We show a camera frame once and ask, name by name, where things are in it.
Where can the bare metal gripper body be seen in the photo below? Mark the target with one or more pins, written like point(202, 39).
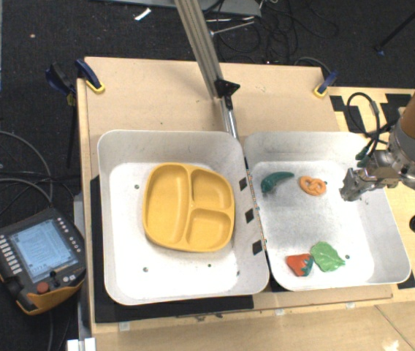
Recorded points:
point(384, 172)

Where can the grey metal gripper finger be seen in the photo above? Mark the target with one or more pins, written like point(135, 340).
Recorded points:
point(361, 183)
point(347, 188)

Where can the orange toy pretzel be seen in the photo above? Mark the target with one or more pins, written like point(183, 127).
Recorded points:
point(308, 186)

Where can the white plastic tray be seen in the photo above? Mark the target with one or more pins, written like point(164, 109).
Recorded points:
point(178, 276)
point(302, 225)

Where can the green toy lettuce leaf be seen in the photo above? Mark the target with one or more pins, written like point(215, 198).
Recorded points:
point(327, 257)

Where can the green toy pepper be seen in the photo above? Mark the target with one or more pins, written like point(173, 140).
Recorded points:
point(270, 182)

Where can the red toy strawberry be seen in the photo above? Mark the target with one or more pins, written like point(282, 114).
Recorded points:
point(297, 264)

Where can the yellow divided plate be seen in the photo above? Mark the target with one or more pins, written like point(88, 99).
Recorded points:
point(167, 203)

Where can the brown cardboard board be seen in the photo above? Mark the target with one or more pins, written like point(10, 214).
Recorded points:
point(163, 97)

